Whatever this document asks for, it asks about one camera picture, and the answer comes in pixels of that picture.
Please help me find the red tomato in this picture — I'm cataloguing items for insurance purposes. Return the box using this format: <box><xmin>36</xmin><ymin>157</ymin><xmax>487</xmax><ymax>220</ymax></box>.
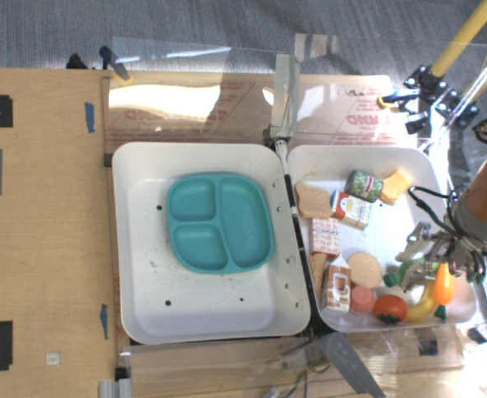
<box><xmin>372</xmin><ymin>293</ymin><xmax>409</xmax><ymax>326</ymax></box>

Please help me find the brown and white carton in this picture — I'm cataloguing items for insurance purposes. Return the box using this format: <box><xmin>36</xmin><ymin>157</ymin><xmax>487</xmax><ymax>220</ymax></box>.
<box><xmin>319</xmin><ymin>254</ymin><xmax>353</xmax><ymax>314</ymax></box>

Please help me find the yellow banana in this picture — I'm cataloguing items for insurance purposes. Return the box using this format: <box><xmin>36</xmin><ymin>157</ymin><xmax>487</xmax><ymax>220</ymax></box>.
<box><xmin>404</xmin><ymin>279</ymin><xmax>440</xmax><ymax>323</ymax></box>

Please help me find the orange carrot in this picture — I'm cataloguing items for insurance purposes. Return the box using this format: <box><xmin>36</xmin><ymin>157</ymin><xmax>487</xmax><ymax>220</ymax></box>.
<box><xmin>431</xmin><ymin>261</ymin><xmax>455</xmax><ymax>321</ymax></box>

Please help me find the round tan biscuit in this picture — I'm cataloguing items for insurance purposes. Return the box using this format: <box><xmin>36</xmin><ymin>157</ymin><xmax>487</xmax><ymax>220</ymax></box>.
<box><xmin>346</xmin><ymin>251</ymin><xmax>384</xmax><ymax>290</ymax></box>

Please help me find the tan waffle cone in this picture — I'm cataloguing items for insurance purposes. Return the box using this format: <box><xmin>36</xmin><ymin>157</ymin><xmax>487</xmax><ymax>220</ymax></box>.
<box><xmin>307</xmin><ymin>252</ymin><xmax>329</xmax><ymax>303</ymax></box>

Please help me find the green can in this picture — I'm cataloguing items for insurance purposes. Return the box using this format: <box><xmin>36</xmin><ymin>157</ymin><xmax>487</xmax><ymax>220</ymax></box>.
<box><xmin>344</xmin><ymin>168</ymin><xmax>385</xmax><ymax>204</ymax></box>

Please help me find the green bottle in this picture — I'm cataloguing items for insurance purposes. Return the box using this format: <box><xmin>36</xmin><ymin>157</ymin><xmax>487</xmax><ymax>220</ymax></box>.
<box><xmin>382</xmin><ymin>259</ymin><xmax>440</xmax><ymax>289</ymax></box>

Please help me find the white plastic tray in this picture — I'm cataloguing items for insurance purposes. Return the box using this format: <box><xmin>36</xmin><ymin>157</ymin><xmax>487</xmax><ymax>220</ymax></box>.
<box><xmin>286</xmin><ymin>144</ymin><xmax>479</xmax><ymax>334</ymax></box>
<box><xmin>110</xmin><ymin>141</ymin><xmax>313</xmax><ymax>346</ymax></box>

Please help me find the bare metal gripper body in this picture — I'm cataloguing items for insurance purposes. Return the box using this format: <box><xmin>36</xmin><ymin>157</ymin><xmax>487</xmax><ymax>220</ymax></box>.
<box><xmin>430</xmin><ymin>231</ymin><xmax>484</xmax><ymax>277</ymax></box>

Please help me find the pink and white packet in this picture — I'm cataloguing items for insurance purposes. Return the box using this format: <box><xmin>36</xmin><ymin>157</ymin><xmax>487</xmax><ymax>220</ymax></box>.
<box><xmin>309</xmin><ymin>216</ymin><xmax>341</xmax><ymax>260</ymax></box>

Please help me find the pink cylinder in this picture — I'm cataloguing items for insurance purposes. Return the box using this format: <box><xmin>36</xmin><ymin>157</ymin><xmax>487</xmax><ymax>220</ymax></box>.
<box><xmin>348</xmin><ymin>284</ymin><xmax>377</xmax><ymax>316</ymax></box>

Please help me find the teal divided plate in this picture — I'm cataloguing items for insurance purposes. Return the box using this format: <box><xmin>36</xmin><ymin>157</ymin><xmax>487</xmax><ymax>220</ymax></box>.
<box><xmin>165</xmin><ymin>172</ymin><xmax>275</xmax><ymax>275</ymax></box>

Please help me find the brown bread slice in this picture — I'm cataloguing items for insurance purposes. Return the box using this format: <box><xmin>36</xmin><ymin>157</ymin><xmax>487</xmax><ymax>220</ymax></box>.
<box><xmin>294</xmin><ymin>182</ymin><xmax>334</xmax><ymax>221</ymax></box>

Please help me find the red and yellow juice carton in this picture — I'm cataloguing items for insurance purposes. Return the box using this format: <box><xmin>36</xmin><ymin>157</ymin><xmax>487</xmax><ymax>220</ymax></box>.
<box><xmin>329</xmin><ymin>189</ymin><xmax>373</xmax><ymax>231</ymax></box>

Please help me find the brown cardboard board red print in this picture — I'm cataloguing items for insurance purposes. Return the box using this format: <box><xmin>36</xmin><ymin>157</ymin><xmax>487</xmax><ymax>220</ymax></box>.
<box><xmin>103</xmin><ymin>70</ymin><xmax>466</xmax><ymax>373</ymax></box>

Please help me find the yellow ridged block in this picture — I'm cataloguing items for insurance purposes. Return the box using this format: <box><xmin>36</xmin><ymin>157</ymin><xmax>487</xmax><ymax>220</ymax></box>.
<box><xmin>377</xmin><ymin>169</ymin><xmax>412</xmax><ymax>206</ymax></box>

